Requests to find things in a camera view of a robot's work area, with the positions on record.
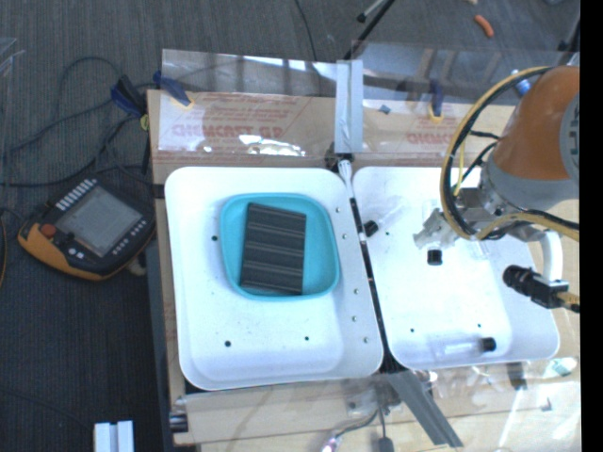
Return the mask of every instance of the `handheld device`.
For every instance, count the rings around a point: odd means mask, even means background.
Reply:
[[[18,240],[48,266],[101,281],[136,258],[154,231],[152,208],[91,175],[40,206]]]

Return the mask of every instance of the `white tray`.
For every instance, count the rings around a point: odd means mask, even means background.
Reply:
[[[414,369],[551,357],[559,346],[552,313],[502,281],[508,265],[534,267],[525,243],[459,239],[443,251],[443,265],[427,265],[427,251],[416,247],[413,234],[439,206],[439,176],[440,169],[363,168],[353,177],[363,222],[382,217],[388,206],[401,209],[391,226],[367,240],[392,354]],[[497,349],[472,354],[467,348],[481,337],[495,338]]]
[[[329,294],[270,302],[228,283],[221,206],[247,193],[304,194],[331,218],[341,278]],[[180,365],[204,390],[366,377],[383,358],[346,188],[325,169],[182,168],[166,182]]]

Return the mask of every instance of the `device button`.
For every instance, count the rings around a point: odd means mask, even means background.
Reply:
[[[57,226],[50,223],[42,224],[40,226],[40,233],[42,233],[45,238],[52,239],[55,237],[55,234],[57,234]]]

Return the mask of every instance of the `gray carpet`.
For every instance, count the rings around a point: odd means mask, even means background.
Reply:
[[[375,0],[299,0],[316,58],[336,61],[363,31],[356,15]],[[121,73],[148,83],[164,48],[311,60],[294,0],[0,0],[0,37],[17,39],[12,93],[3,103],[5,186],[0,206],[28,215],[90,162],[123,113],[102,103]],[[479,11],[496,30],[486,39]],[[373,41],[444,48],[553,51],[571,43],[580,0],[398,0]],[[104,59],[112,62],[109,65]],[[135,122],[114,141],[122,163],[139,163],[146,136]],[[106,164],[103,155],[102,164]],[[150,202],[144,184],[118,171],[115,186]],[[137,451],[161,450],[147,282],[124,272],[107,282],[67,277],[26,254],[10,212],[8,266],[0,287],[0,450],[87,451],[96,422],[131,419]]]

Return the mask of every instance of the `power cord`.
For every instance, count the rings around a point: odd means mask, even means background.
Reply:
[[[312,48],[312,59],[314,59],[315,62],[318,62],[317,50],[314,45],[314,39],[312,38],[312,32],[310,31],[310,25],[308,24],[308,21],[305,18],[305,13],[303,12],[302,5],[300,4],[299,0],[293,0],[293,1],[295,2],[295,5],[298,8],[298,11],[300,12],[301,19],[303,21],[303,25],[305,26],[306,33],[308,34],[308,40],[310,41],[310,47]]]

